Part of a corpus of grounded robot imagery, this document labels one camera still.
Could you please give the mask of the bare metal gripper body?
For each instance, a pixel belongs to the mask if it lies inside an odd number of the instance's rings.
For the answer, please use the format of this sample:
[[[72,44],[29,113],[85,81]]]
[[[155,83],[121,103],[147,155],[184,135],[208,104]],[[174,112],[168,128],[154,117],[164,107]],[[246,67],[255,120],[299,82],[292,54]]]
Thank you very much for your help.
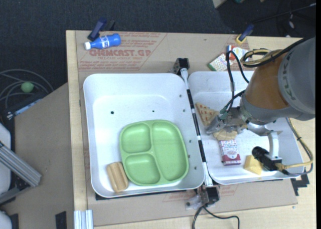
[[[248,126],[248,129],[245,130],[249,130],[259,136],[266,136],[272,132],[271,129],[266,128],[265,122],[252,117],[250,113],[241,107],[231,108],[230,111],[225,112],[220,118],[224,121],[225,127],[223,129],[227,132],[236,132],[235,126],[243,124]]]

